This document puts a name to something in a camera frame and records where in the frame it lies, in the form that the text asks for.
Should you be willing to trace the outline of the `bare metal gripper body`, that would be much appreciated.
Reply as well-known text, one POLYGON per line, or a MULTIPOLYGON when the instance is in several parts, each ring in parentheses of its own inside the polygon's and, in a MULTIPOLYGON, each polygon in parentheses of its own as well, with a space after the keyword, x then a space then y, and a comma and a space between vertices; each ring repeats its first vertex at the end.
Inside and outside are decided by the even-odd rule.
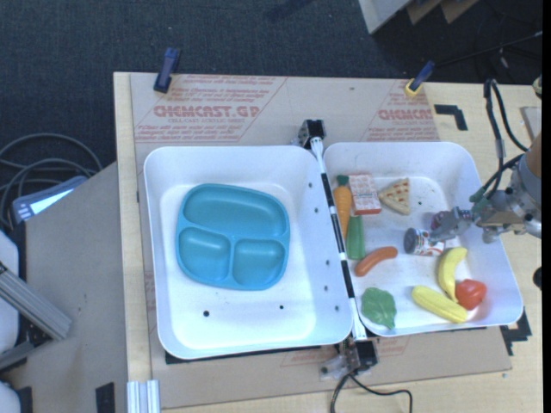
POLYGON ((473 205, 473 216, 476 225, 497 233, 541 233, 542 197, 523 189, 498 190, 473 205))

